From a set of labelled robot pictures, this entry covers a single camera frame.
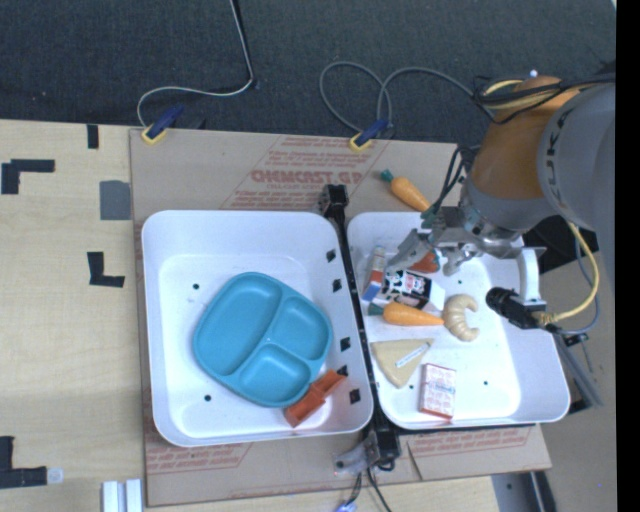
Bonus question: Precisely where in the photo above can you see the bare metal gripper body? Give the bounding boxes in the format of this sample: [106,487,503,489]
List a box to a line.
[428,204,526,262]

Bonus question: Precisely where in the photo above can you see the orange carrot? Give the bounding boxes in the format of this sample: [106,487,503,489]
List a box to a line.
[410,251,442,275]
[379,168,433,213]
[367,299,447,328]

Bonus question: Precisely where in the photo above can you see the cow print milk carton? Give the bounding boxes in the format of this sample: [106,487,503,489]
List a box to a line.
[381,269,447,312]

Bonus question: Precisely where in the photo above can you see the small blue and white carton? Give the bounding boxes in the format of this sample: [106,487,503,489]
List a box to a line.
[360,244,389,304]

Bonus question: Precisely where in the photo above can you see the beige croissant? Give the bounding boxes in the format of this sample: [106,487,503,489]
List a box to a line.
[441,293,482,343]

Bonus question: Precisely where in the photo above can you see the beige cheese wedge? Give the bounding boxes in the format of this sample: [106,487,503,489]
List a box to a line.
[370,337,436,390]

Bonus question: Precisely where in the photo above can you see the white plastic tray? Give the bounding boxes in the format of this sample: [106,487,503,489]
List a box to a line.
[345,210,572,431]
[140,209,376,448]

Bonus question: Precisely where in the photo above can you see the red and white packet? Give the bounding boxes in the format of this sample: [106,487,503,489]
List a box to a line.
[418,362,458,421]

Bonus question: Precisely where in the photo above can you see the blue divided plate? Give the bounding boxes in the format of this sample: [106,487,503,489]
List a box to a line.
[191,270,335,409]

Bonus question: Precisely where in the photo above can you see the orange rectangular block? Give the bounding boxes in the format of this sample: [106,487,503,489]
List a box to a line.
[283,368,348,429]

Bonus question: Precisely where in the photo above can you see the brown cardboard board, red print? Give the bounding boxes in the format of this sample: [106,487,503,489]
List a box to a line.
[128,126,554,508]

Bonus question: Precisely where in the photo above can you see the black cylinder on white bracket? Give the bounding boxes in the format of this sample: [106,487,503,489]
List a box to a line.
[485,246,549,331]

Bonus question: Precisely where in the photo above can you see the black block with thin wires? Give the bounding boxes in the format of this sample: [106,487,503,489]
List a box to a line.
[372,425,402,465]
[319,183,350,219]

